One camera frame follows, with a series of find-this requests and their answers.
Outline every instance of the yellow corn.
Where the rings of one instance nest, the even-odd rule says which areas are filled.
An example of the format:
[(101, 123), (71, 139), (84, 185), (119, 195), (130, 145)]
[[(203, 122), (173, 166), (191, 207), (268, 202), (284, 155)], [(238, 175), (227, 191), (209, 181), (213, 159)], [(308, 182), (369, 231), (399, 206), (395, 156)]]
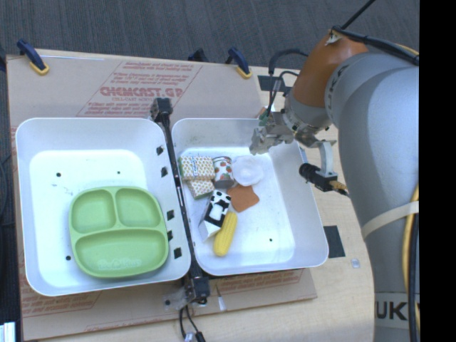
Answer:
[(237, 214), (234, 212), (228, 212), (223, 221), (222, 228), (215, 235), (214, 253), (217, 256), (224, 256), (228, 253), (236, 226)]

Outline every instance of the cardboard sheet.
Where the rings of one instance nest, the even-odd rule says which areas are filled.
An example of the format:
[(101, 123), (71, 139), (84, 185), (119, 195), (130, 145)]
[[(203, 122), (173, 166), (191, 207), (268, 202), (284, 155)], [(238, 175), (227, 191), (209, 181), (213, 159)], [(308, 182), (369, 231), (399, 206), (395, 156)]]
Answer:
[[(7, 60), (15, 164), (14, 134), (29, 118), (146, 118), (156, 97), (171, 98), (172, 124), (181, 118), (255, 118), (261, 110), (258, 80), (243, 79), (233, 65), (38, 52), (50, 67), (46, 76), (33, 71), (25, 56)], [(178, 317), (176, 310), (166, 307), (164, 298), (179, 289), (180, 281), (70, 296), (36, 293), (24, 271), (16, 170), (14, 177), (25, 341)], [(194, 314), (316, 298), (308, 269), (229, 276), (212, 279), (210, 286), (207, 305), (195, 306)]]

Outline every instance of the gray floor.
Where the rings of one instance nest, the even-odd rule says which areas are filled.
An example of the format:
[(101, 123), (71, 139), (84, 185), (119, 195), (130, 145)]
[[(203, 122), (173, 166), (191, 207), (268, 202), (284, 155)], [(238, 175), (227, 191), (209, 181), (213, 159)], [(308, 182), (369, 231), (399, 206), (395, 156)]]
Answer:
[[(267, 66), (286, 48), (310, 52), (333, 25), (343, 25), (369, 0), (0, 0), (0, 44), (17, 54), (37, 48), (186, 60), (203, 48), (223, 63), (237, 47), (250, 65)], [(377, 0), (348, 30), (419, 51), (420, 0)], [(300, 68), (289, 56), (279, 67)], [(0, 73), (0, 324), (20, 319), (11, 184), (6, 76)]]

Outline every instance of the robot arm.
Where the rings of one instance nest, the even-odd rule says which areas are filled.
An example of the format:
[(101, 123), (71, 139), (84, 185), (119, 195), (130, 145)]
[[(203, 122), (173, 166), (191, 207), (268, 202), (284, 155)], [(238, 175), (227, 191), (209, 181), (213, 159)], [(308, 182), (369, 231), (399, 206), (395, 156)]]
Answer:
[(373, 267), (375, 341), (406, 341), (403, 238), (407, 218), (418, 213), (411, 200), (418, 188), (419, 68), (345, 36), (332, 38), (309, 55), (284, 109), (255, 130), (250, 150), (265, 153), (292, 139), (317, 147), (321, 168), (304, 164), (300, 173), (320, 190), (333, 190), (331, 144), (316, 135), (330, 124), (338, 128), (343, 174)]

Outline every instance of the table surface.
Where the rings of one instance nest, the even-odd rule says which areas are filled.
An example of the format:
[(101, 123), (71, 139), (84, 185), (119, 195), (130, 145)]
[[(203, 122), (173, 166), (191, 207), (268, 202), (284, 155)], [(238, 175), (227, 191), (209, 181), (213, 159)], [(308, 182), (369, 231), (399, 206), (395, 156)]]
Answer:
[[(253, 77), (266, 76), (267, 68), (251, 67)], [(287, 86), (295, 77), (284, 76)], [(267, 105), (269, 93), (259, 91)], [(276, 110), (283, 104), (277, 96)], [(333, 125), (319, 139), (337, 140)], [(305, 149), (308, 161), (321, 166), (319, 151)], [(333, 167), (344, 182), (338, 153), (333, 146)], [(312, 268), (317, 298), (265, 307), (229, 311), (194, 317), (206, 341), (372, 341), (374, 328), (374, 292), (371, 264), (361, 236), (358, 220), (349, 198), (314, 188), (314, 196), (324, 226), (337, 226), (345, 256), (329, 258)], [(182, 341), (178, 320), (105, 331), (49, 338), (46, 341)]]

